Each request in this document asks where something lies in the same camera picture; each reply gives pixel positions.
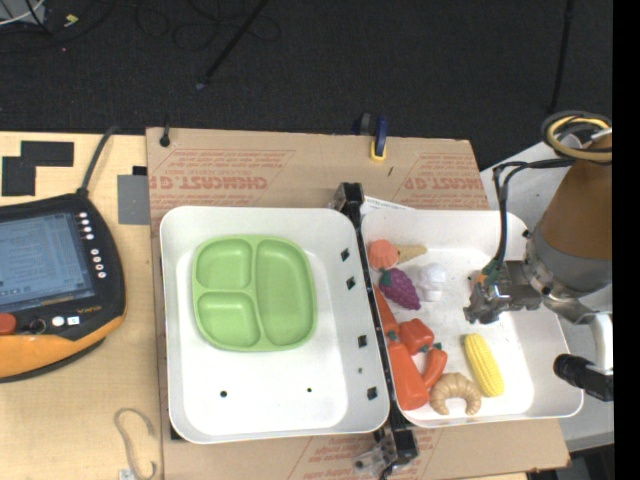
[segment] purple grapes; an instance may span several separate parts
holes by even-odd
[[[420,298],[409,276],[399,268],[382,270],[378,288],[396,304],[407,309],[420,309]]]

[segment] croissant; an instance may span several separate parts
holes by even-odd
[[[466,413],[473,416],[480,409],[482,394],[472,381],[458,372],[445,373],[431,388],[431,407],[438,414],[449,414],[445,401],[447,398],[464,398],[467,402]]]

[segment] green plate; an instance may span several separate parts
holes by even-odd
[[[192,268],[196,322],[218,348],[285,350],[316,327],[317,303],[305,252],[283,238],[214,238],[196,250]]]

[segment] yellow cable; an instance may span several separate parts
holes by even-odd
[[[574,149],[574,148],[570,148],[568,146],[565,146],[564,144],[562,144],[558,139],[556,139],[554,133],[555,131],[560,128],[562,125],[566,124],[567,122],[571,121],[571,123],[589,123],[589,124],[593,124],[595,126],[598,126],[599,128],[606,130],[608,128],[611,128],[611,126],[606,123],[605,121],[601,120],[601,119],[592,119],[592,118],[586,118],[586,117],[578,117],[575,115],[571,115],[571,116],[566,116],[563,117],[561,119],[558,119],[557,121],[555,121],[554,123],[550,124],[547,127],[547,132],[546,132],[546,136],[547,136],[547,141],[549,142],[549,145],[558,150],[559,152],[571,157],[571,158],[577,158],[580,160],[591,160],[593,162],[611,162],[612,161],[612,152],[610,151],[586,151],[586,150],[578,150],[578,149]]]

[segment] toy food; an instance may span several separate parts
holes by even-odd
[[[504,393],[502,374],[486,340],[477,333],[467,334],[464,337],[464,352],[482,393],[488,397]]]
[[[407,347],[399,341],[390,341],[387,350],[398,405],[405,411],[422,407],[429,401],[429,390],[424,385]]]
[[[422,380],[427,389],[431,389],[438,382],[448,359],[449,355],[438,345],[434,345],[429,349],[427,353],[427,368],[422,374]]]
[[[380,313],[382,331],[384,332],[385,336],[388,336],[390,339],[395,341],[398,339],[400,326],[398,325],[396,318],[391,312],[391,308],[387,303],[387,299],[384,298],[384,295],[382,295],[382,293],[376,286],[373,287],[373,293],[376,297],[376,303],[378,304],[378,312]]]
[[[420,298],[409,276],[399,268],[382,269],[378,287],[385,297],[407,309],[420,309]]]
[[[420,298],[430,302],[440,300],[446,279],[447,273],[440,264],[430,263],[422,267],[416,285]]]
[[[474,382],[458,372],[444,373],[431,388],[431,407],[438,414],[449,414],[447,398],[464,398],[467,402],[466,413],[473,416],[480,409],[482,393]]]
[[[367,257],[375,269],[391,268],[398,263],[398,249],[388,240],[374,240],[367,247]]]
[[[419,318],[400,324],[398,337],[407,346],[411,355],[426,352],[435,339],[433,331]]]
[[[427,248],[424,245],[398,245],[393,244],[398,251],[398,263],[412,260],[418,256],[426,254]]]

